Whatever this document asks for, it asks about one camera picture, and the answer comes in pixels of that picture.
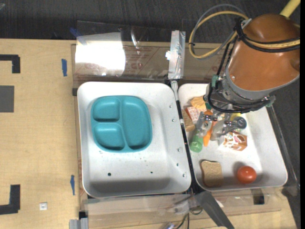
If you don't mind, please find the red tomato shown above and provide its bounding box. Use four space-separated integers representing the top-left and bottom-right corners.
236 165 257 185

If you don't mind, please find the white plastic tray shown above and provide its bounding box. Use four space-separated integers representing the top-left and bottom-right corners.
177 83 288 192
76 81 192 198

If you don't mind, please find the orange carrot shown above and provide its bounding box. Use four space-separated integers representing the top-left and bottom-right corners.
203 109 215 147

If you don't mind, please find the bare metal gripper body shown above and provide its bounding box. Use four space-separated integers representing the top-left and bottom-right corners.
204 80 242 119

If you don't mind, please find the tan biscuit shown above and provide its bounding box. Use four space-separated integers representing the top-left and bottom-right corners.
181 109 196 132

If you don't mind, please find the red and white carton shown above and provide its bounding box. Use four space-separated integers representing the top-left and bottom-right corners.
185 106 201 123

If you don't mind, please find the brown and white carton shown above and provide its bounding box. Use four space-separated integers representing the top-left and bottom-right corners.
222 131 248 152

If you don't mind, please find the thin black and white rod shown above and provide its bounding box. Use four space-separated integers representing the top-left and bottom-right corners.
170 80 193 193

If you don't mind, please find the yellow pizza slice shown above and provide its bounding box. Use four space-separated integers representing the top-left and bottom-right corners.
190 95 207 112

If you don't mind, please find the blue divided plate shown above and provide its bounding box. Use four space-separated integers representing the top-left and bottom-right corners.
90 95 153 153

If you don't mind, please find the brown bread slice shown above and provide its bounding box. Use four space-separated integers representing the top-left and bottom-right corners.
200 159 224 188

